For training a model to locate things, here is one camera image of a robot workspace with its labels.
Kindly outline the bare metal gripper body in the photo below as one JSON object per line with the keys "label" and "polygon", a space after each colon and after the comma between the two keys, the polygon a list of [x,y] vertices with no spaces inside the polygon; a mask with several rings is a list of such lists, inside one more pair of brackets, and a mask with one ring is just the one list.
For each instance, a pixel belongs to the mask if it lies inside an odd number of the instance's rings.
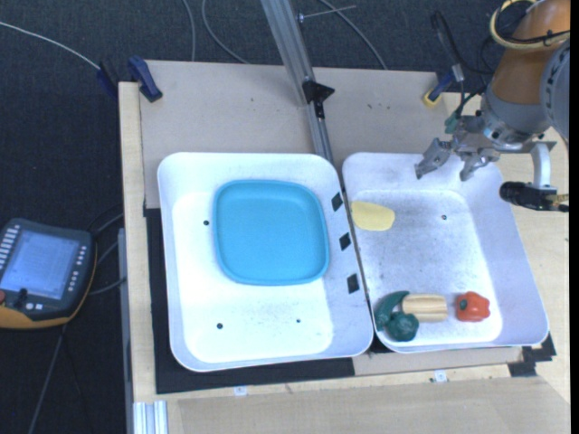
{"label": "bare metal gripper body", "polygon": [[457,156],[491,155],[527,152],[539,133],[517,130],[501,119],[485,116],[448,118],[448,150]]}

